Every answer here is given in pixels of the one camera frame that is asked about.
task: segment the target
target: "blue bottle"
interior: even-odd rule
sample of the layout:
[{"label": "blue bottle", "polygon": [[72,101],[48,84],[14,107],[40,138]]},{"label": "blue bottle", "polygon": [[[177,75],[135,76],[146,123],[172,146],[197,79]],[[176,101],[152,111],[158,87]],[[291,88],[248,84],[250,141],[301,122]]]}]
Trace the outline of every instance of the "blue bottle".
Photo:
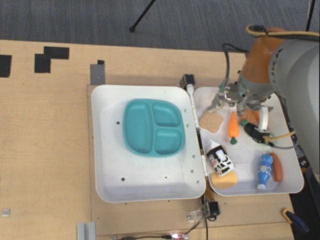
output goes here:
[{"label": "blue bottle", "polygon": [[258,167],[259,184],[257,187],[260,191],[264,191],[266,189],[266,183],[270,179],[271,164],[273,161],[272,156],[269,154],[263,154],[260,156],[260,164]]}]

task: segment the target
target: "gray fabric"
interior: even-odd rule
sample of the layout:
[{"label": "gray fabric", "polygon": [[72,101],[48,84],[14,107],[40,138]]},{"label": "gray fabric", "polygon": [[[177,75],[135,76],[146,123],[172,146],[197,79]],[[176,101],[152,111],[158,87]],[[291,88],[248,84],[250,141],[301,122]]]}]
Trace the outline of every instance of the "gray fabric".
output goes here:
[{"label": "gray fabric", "polygon": [[[220,51],[248,49],[248,24],[301,31],[310,0],[0,0],[0,39]],[[310,31],[319,32],[319,0]]]}]

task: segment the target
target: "wooden table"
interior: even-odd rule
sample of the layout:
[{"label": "wooden table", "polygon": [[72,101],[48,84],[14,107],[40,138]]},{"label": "wooden table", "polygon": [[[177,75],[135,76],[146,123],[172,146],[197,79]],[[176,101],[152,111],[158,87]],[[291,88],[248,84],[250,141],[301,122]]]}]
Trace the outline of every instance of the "wooden table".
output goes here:
[{"label": "wooden table", "polygon": [[[51,73],[34,73],[35,54],[42,54],[44,46],[69,47],[69,60],[52,59]],[[104,224],[93,216],[87,106],[90,64],[105,61],[107,84],[148,86],[176,86],[183,74],[194,74],[196,87],[218,86],[226,67],[222,52],[10,40],[0,41],[0,55],[12,55],[10,77],[0,78],[0,209],[11,209],[9,217],[0,217],[1,240],[72,240],[77,223],[89,221],[97,223],[97,239],[106,240],[116,232],[132,236],[144,223],[143,217],[137,217],[120,224],[117,217],[118,229],[105,232]],[[244,60],[242,54],[230,55],[231,81],[237,79]],[[292,210],[289,195],[216,195],[216,200],[221,215],[209,223],[210,240],[294,239],[281,216],[283,208]],[[167,201],[131,206],[131,211],[145,213],[153,207],[159,218],[150,224],[152,234],[170,227],[161,217],[162,202]],[[171,203],[184,211],[183,200]],[[109,222],[117,213],[116,206],[111,210]],[[182,221],[177,230],[191,226]],[[189,234],[193,240],[205,235],[203,224]]]}]

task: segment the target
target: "black tape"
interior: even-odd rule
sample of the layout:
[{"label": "black tape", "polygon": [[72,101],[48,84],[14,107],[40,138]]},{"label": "black tape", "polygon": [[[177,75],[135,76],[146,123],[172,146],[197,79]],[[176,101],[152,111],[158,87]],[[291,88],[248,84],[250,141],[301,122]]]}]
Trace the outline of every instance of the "black tape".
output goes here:
[{"label": "black tape", "polygon": [[0,78],[8,78],[11,71],[11,55],[0,55]]},{"label": "black tape", "polygon": [[44,54],[34,55],[34,72],[35,73],[50,73],[51,60]]},{"label": "black tape", "polygon": [[69,59],[69,48],[68,47],[51,47],[45,46],[43,49],[45,58],[48,59]]}]

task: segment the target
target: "teal plate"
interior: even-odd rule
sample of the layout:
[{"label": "teal plate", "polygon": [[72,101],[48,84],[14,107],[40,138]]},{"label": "teal plate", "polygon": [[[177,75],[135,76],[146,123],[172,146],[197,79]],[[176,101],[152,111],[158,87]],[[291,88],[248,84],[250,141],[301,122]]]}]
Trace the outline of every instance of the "teal plate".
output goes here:
[{"label": "teal plate", "polygon": [[172,156],[185,141],[180,111],[166,101],[134,99],[124,110],[123,137],[126,147],[137,155]]}]

